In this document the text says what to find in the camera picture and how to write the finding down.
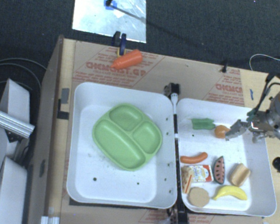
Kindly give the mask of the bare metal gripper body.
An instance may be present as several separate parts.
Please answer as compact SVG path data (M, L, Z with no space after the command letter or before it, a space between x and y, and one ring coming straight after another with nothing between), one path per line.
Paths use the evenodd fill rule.
M249 130L274 135L280 133L280 116L272 111L257 111L249 117Z

